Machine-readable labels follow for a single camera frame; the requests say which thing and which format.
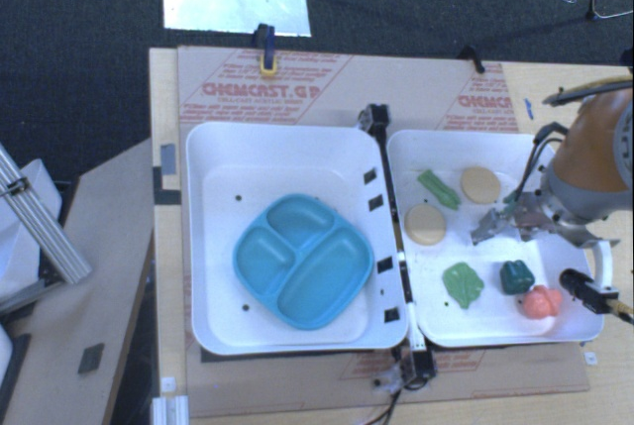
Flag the blue divided plate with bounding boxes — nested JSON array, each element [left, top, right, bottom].
[[232, 193, 375, 331]]

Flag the beige round biscuit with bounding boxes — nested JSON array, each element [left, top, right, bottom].
[[460, 165, 502, 205], [404, 203, 447, 246]]

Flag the thin black and white rod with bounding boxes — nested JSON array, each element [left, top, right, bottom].
[[373, 125, 426, 350]]

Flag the dark green bell pepper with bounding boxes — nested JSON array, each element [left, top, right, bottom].
[[498, 260, 537, 295]]

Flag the green lettuce leaf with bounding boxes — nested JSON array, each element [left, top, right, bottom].
[[442, 262, 485, 310]]

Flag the brown cardboard board red print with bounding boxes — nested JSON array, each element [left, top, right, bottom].
[[175, 45, 591, 418]]

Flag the pink toy food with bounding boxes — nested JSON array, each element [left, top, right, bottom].
[[522, 284, 564, 321]]

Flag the black block with thin wires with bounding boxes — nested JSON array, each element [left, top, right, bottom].
[[357, 103, 392, 135], [398, 347, 440, 389]]

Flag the white plastic tray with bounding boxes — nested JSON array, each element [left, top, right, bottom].
[[385, 129, 605, 349], [185, 121, 410, 357]]

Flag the black cylinder on white bracket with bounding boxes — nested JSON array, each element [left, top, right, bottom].
[[559, 238, 621, 315]]

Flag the light green pea pod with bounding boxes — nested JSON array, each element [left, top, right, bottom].
[[416, 168, 462, 212]]

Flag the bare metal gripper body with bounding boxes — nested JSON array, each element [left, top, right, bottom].
[[504, 191, 620, 250]]

